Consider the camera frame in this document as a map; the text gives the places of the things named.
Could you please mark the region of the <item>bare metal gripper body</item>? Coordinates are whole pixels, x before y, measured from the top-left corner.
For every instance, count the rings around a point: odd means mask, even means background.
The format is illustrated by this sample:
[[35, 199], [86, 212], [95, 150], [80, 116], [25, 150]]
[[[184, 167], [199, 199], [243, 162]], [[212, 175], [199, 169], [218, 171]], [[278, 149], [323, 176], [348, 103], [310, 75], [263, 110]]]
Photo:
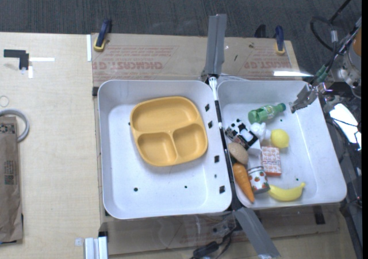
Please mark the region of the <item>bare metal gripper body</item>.
[[343, 63], [330, 69], [322, 82], [317, 85], [320, 94], [327, 97], [361, 99], [361, 72], [353, 64]]

